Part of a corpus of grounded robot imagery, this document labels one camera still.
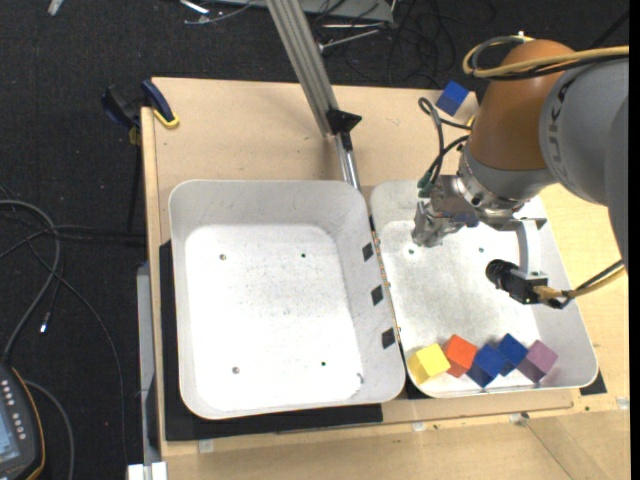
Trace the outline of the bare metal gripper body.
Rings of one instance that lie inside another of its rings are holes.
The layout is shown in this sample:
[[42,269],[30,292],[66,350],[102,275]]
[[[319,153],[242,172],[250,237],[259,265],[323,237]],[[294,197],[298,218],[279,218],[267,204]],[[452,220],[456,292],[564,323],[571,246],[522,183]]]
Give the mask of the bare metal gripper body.
[[520,209],[520,200],[498,197],[473,178],[441,175],[423,206],[423,216],[428,231],[447,234],[480,223],[501,230]]

